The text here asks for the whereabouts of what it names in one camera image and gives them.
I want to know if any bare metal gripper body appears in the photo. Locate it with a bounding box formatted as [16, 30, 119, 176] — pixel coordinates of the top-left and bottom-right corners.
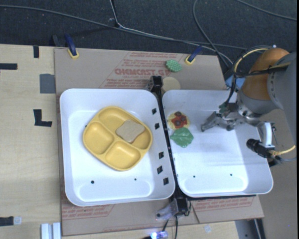
[219, 103, 262, 131]

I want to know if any green lettuce leaf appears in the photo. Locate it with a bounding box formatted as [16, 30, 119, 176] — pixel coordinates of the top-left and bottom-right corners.
[169, 126, 194, 149]

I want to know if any pizza slice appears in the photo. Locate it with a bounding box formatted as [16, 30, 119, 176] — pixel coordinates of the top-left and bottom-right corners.
[166, 111, 191, 131]

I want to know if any white plastic tray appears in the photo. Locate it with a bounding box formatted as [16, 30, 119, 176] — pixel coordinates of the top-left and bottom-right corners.
[161, 89, 275, 199]
[59, 88, 176, 207]

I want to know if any thin black rod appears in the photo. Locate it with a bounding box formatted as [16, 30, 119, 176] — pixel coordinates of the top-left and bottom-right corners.
[155, 87, 184, 202]

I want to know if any tan round biscuit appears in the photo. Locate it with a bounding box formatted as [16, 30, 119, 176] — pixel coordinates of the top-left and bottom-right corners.
[162, 76, 181, 91]

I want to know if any green checked biscuit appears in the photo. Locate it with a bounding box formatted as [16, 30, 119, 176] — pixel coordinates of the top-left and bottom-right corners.
[165, 59, 183, 73]

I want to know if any tan bread slice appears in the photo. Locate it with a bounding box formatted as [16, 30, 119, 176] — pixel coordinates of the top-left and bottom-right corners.
[115, 119, 146, 144]

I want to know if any yellow divided plate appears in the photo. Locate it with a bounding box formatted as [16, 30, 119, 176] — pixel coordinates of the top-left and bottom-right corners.
[82, 105, 153, 172]

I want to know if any brown cardboard board red print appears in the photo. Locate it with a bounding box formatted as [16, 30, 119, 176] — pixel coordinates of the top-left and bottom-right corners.
[53, 47, 265, 237]

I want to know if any black cylinder on white bracket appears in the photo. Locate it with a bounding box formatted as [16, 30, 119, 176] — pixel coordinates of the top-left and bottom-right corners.
[246, 121, 278, 159]

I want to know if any black block with thin wires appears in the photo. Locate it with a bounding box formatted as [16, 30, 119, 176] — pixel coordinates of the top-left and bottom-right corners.
[146, 75, 164, 93]
[172, 197, 191, 217]

